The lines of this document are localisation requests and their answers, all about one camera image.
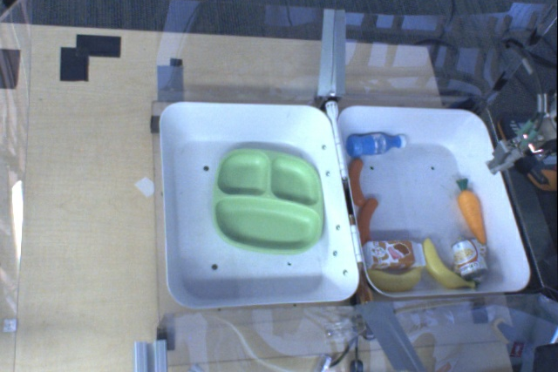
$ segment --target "wooden table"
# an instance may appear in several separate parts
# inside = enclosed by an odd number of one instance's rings
[[[91,57],[88,82],[61,82],[60,48],[75,47],[78,34],[119,36],[121,55]],[[315,88],[319,42],[191,35],[184,44],[182,39],[157,32],[32,27],[18,372],[132,370],[133,343],[151,342],[155,337],[160,303],[154,200],[136,183],[153,179],[149,122],[157,98],[157,63],[180,56],[188,82],[199,81],[200,88],[208,75],[219,79],[215,73],[223,73],[223,83],[259,82],[267,88],[281,76],[310,95]],[[408,62],[394,63],[396,50],[355,45],[347,77],[361,77],[362,83],[376,77],[371,88],[375,84],[389,91],[395,88],[386,78],[390,74],[411,76],[412,88],[423,89],[435,101],[432,67],[421,62],[422,71],[413,71]],[[373,51],[383,52],[387,62],[375,65]],[[232,78],[230,73],[239,75]],[[282,311],[264,309],[258,314],[268,317],[260,330],[273,330],[287,338],[300,330],[323,333],[319,325],[303,328],[304,311],[293,310],[296,318],[281,322]],[[184,315],[190,318],[185,327],[195,336],[201,330],[196,325],[201,323],[200,314],[184,309]],[[266,345],[253,330],[254,315],[242,310],[236,316],[237,328],[223,322],[200,332],[202,342],[217,337],[224,346],[220,351],[208,348],[207,362],[198,362],[201,370],[312,370],[316,366],[313,353],[289,356]],[[238,339],[227,344],[223,334]],[[475,345],[472,364],[486,366],[491,358],[495,367],[506,370],[507,355],[496,355],[502,344],[491,344],[488,339]],[[326,342],[326,347],[340,351],[343,344]],[[239,349],[248,352],[247,358],[267,359],[216,362],[238,358]],[[390,370],[377,342],[361,350],[365,361],[372,361],[377,370]],[[432,346],[418,346],[418,352],[433,368]],[[5,366],[10,369],[9,362],[0,360],[0,369]],[[170,369],[182,372],[191,367],[185,358],[183,366]]]

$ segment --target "green divided plate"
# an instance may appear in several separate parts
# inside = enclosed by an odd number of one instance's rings
[[[219,165],[213,216],[219,235],[237,247],[268,254],[301,253],[322,235],[320,178],[299,157],[234,150]]]

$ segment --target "can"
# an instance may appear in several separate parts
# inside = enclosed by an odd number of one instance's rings
[[[466,281],[481,282],[488,272],[487,247],[476,239],[458,240],[452,245],[453,270]]]

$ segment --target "plastic water bottle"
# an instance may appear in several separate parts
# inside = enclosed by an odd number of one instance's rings
[[[352,158],[361,155],[378,155],[388,152],[392,147],[405,147],[405,135],[388,135],[374,132],[365,135],[350,135],[347,138],[347,153]]]

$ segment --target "banana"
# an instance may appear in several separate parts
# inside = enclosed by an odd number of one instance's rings
[[[385,292],[406,292],[420,281],[422,267],[412,268],[402,274],[386,273],[382,270],[368,270],[368,276],[376,287]]]
[[[436,247],[430,239],[425,239],[422,243],[425,252],[426,271],[446,288],[475,288],[473,281],[465,281],[461,276],[450,270],[439,258]]]

